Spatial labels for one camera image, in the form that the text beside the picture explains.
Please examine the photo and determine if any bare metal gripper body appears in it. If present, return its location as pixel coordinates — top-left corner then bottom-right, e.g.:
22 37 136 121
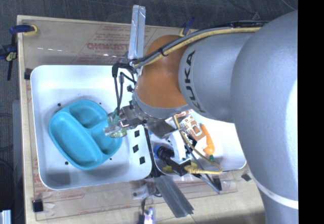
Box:
119 104 176 140

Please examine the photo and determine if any thin black and white rod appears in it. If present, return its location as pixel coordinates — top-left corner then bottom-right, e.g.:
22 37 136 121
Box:
143 126 156 177

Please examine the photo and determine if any blue round object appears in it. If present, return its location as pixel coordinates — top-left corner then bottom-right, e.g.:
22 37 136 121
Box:
152 143 163 159

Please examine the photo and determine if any blue divided plate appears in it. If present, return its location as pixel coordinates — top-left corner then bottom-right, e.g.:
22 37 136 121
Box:
48 99 123 171

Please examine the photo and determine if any yellow object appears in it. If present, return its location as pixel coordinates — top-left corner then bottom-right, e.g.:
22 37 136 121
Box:
161 164 176 174

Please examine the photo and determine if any white plastic tray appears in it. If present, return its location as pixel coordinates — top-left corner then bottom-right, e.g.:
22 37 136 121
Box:
148 109 248 177
30 64 153 191

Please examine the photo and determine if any orange carrot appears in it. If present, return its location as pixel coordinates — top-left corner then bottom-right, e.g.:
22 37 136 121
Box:
201 123 217 163

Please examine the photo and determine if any brown cardboard board red print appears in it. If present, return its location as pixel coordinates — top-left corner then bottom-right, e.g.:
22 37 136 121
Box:
21 18 239 221

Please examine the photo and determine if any black cylinder on white bracket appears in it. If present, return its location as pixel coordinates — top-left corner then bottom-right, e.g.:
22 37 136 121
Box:
155 131 193 177

